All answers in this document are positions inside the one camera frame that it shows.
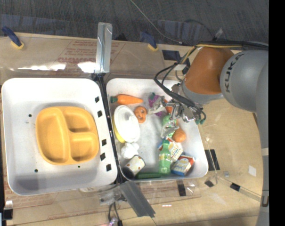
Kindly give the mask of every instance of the white plate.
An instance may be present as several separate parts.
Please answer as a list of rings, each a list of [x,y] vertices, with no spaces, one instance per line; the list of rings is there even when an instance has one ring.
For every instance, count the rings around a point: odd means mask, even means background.
[[[16,194],[44,194],[115,181],[117,166],[100,89],[95,82],[13,78],[2,86],[2,105],[8,184]],[[42,109],[51,106],[78,106],[92,114],[100,144],[94,159],[74,165],[53,165],[42,158],[35,120]]]
[[[177,81],[164,81],[164,85],[171,89]],[[154,92],[156,95],[165,96],[165,99],[170,100],[163,90],[154,82],[154,80],[148,79],[112,79],[106,86],[107,96],[110,107],[111,116],[114,114],[117,103],[110,102],[110,96],[116,96],[118,94],[127,94],[135,97],[139,97],[144,100],[141,104],[127,105],[131,110],[134,110],[138,105],[144,106],[147,110],[150,109],[148,98]],[[192,170],[190,170],[185,177],[181,177],[175,174],[170,174],[163,178],[154,179],[141,179],[134,181],[155,181],[155,180],[170,180],[170,179],[183,179],[183,178],[201,178],[208,171],[208,162],[204,151],[202,139],[200,136],[199,128],[195,121],[185,123],[182,119],[178,120],[179,126],[186,133],[186,140],[181,143],[186,155],[193,156],[195,158],[195,164]],[[147,119],[144,123],[140,124],[140,138],[137,141],[139,145],[138,153],[144,159],[146,165],[143,171],[156,172],[158,170],[158,145],[161,143],[160,132],[162,128],[162,117],[156,115],[147,115]],[[118,158],[121,167],[128,162],[127,159],[122,158],[121,148],[124,144],[115,140]]]

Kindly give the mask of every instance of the yellow plate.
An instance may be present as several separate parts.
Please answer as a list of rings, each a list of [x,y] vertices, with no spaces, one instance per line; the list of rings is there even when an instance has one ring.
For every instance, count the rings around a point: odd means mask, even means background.
[[[41,110],[36,119],[36,137],[44,160],[55,165],[89,161],[99,151],[94,118],[75,106]]]

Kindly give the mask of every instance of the bottle label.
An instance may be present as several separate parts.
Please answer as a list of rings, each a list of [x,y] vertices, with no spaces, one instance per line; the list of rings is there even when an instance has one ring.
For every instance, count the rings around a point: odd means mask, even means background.
[[[159,154],[160,161],[170,161],[171,162],[171,155],[167,153]]]

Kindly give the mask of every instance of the green plastic bottle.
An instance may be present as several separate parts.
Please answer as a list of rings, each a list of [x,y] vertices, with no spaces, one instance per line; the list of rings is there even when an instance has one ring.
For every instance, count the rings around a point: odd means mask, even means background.
[[[171,152],[169,150],[170,142],[162,141],[162,150],[159,153],[159,173],[169,175],[171,173]]]

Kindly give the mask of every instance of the white sticker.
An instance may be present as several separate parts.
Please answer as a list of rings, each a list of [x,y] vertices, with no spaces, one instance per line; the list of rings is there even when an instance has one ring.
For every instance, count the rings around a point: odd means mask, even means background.
[[[256,168],[254,168],[253,166],[249,166],[248,172],[249,172],[250,175],[256,177]]]

